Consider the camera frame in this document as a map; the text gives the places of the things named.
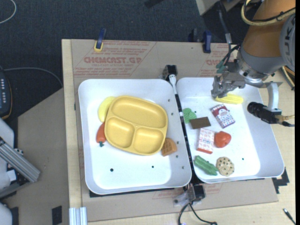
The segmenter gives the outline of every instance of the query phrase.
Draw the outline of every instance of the pen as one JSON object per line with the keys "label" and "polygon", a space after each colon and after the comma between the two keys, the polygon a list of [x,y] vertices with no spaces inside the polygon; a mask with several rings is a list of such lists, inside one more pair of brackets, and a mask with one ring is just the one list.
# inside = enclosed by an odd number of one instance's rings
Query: pen
{"label": "pen", "polygon": [[289,218],[294,224],[296,224],[295,221],[294,221],[294,219],[293,219],[292,216],[290,215],[290,213],[289,213],[285,208],[283,208],[283,211],[284,211],[285,214],[288,216],[288,218]]}

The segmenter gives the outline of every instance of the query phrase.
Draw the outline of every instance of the white tray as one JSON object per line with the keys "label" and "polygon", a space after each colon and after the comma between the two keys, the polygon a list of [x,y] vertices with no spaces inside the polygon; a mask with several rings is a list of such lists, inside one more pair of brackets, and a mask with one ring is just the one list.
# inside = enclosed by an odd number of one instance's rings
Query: white tray
{"label": "white tray", "polygon": [[228,157],[234,163],[235,171],[229,177],[219,173],[217,176],[211,176],[194,166],[197,177],[203,182],[215,183],[280,176],[284,171],[284,163],[271,125],[247,111],[250,102],[262,103],[258,88],[246,85],[244,89],[231,92],[242,96],[244,102],[239,105],[225,104],[236,122],[223,129],[210,111],[211,108],[222,104],[211,97],[212,83],[213,78],[180,79],[176,87],[181,107],[196,111],[198,118],[208,117],[211,126],[206,129],[228,132],[232,140],[224,148],[214,148],[212,154],[197,151],[195,144],[199,129],[192,129],[190,123],[186,124],[191,155],[193,159],[199,155],[214,165],[219,157]]}
{"label": "white tray", "polygon": [[[162,106],[168,115],[166,137],[177,142],[177,152],[142,156],[119,150],[105,142],[100,147],[96,133],[101,124],[98,107],[110,96],[129,95]],[[161,79],[88,79],[78,89],[82,122],[85,180],[99,195],[150,189],[183,187],[192,172],[176,100],[171,85]]]}

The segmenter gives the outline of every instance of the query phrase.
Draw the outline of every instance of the cardboard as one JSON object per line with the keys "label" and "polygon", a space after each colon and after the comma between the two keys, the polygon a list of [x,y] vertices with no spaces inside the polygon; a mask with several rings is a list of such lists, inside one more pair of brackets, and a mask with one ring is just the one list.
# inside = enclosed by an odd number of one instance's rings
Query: cardboard
{"label": "cardboard", "polygon": [[[78,86],[89,78],[160,78],[166,65],[176,65],[177,79],[213,77],[215,66],[228,52],[227,44],[211,44],[203,53],[201,43],[104,41],[101,53],[94,40],[71,40],[75,107],[79,108]],[[76,109],[82,204],[88,220],[131,218],[180,211],[173,200],[183,188],[121,195],[90,196],[84,179],[83,143],[79,109]],[[272,179],[203,184],[206,198],[195,209],[212,209],[278,201]]]}

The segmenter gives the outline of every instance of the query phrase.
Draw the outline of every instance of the blue clamp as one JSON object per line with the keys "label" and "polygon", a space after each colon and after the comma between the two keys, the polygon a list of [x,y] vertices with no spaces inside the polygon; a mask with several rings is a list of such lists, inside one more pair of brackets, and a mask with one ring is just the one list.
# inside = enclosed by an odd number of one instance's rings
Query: blue clamp
{"label": "blue clamp", "polygon": [[209,30],[206,30],[203,33],[203,40],[202,41],[204,42],[203,52],[204,53],[211,53],[211,50],[210,50],[211,32]]}
{"label": "blue clamp", "polygon": [[104,40],[105,35],[106,35],[106,28],[102,28],[100,30],[100,33],[99,33],[98,41],[96,41],[95,45],[94,45],[94,51],[95,52],[102,51],[102,49],[103,49],[103,42],[102,41]]}

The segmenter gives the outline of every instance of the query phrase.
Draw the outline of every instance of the yellow banana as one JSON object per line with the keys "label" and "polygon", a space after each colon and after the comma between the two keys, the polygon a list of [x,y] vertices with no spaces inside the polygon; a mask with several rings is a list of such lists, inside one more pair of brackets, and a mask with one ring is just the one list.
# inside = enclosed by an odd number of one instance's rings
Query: yellow banana
{"label": "yellow banana", "polygon": [[98,118],[101,122],[105,121],[109,106],[111,105],[111,103],[114,99],[115,99],[115,97],[107,97],[100,104],[100,106],[98,108]]}
{"label": "yellow banana", "polygon": [[229,103],[229,104],[240,104],[244,101],[244,99],[241,96],[228,93],[226,97],[222,98],[215,98],[216,101],[221,103]]}

